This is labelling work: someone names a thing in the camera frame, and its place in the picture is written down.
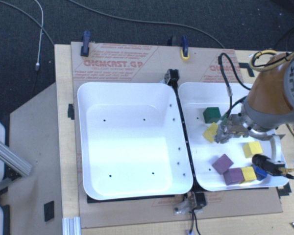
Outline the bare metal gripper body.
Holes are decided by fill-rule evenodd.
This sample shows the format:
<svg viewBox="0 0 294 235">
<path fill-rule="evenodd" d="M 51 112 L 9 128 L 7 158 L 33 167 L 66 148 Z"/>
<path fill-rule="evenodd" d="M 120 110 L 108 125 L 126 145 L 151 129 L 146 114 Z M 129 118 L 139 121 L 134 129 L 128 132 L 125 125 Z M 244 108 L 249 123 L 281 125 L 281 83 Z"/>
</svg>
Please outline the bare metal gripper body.
<svg viewBox="0 0 294 235">
<path fill-rule="evenodd" d="M 224 114 L 220 126 L 224 133 L 234 133 L 236 138 L 247 138 L 250 130 L 254 127 L 254 121 L 243 113 Z"/>
</svg>

